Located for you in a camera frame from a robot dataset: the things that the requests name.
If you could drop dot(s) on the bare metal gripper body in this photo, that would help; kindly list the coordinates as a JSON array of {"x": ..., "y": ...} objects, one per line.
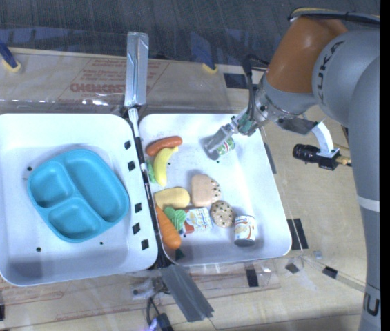
[{"x": 262, "y": 110}]

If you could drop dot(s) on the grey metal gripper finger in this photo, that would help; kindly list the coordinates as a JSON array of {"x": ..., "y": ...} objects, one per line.
[{"x": 215, "y": 143}]

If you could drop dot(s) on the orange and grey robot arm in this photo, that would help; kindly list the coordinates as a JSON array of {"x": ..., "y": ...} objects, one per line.
[{"x": 339, "y": 81}]

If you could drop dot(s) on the small can green red label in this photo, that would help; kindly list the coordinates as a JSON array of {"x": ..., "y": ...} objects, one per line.
[{"x": 227, "y": 147}]

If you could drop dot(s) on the small chocolate chip biscuit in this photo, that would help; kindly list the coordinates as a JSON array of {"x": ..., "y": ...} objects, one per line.
[{"x": 216, "y": 189}]

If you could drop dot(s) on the tan bread slice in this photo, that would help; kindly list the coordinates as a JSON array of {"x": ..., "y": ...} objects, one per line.
[{"x": 201, "y": 190}]

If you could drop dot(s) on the orange sausage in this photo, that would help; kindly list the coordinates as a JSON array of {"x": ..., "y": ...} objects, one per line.
[{"x": 163, "y": 143}]

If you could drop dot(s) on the yellow banana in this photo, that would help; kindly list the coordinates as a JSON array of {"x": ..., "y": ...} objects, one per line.
[{"x": 162, "y": 165}]

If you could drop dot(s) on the white plastic tray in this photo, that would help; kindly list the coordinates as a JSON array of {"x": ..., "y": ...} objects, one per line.
[
  {"x": 256, "y": 191},
  {"x": 15, "y": 143}
]

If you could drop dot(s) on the yellow bread roll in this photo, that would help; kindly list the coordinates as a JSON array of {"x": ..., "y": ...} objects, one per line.
[{"x": 172, "y": 198}]

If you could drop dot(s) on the green leafy vegetable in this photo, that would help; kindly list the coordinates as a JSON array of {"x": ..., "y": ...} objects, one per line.
[{"x": 150, "y": 172}]

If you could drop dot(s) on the round chocolate chip biscuit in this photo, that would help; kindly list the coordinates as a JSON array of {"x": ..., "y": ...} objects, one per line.
[{"x": 222, "y": 214}]

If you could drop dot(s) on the white carton yellow blue print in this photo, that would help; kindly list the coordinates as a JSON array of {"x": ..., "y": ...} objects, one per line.
[{"x": 199, "y": 219}]

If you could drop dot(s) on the small red block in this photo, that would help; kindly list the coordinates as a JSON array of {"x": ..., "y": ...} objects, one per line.
[{"x": 188, "y": 228}]

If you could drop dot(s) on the white can orange print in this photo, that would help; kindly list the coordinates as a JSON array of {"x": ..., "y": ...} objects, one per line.
[{"x": 244, "y": 229}]

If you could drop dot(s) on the orange carrot green top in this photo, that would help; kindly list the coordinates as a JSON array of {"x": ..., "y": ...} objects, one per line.
[{"x": 168, "y": 233}]

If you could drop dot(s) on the blue divided plate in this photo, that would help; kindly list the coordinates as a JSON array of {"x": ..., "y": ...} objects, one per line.
[{"x": 87, "y": 181}]

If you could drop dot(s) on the brown cardboard board red print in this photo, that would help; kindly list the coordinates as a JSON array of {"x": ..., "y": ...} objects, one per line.
[{"x": 77, "y": 78}]

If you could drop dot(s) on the black cylinder on white bracket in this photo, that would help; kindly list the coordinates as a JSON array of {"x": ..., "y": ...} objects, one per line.
[{"x": 313, "y": 153}]

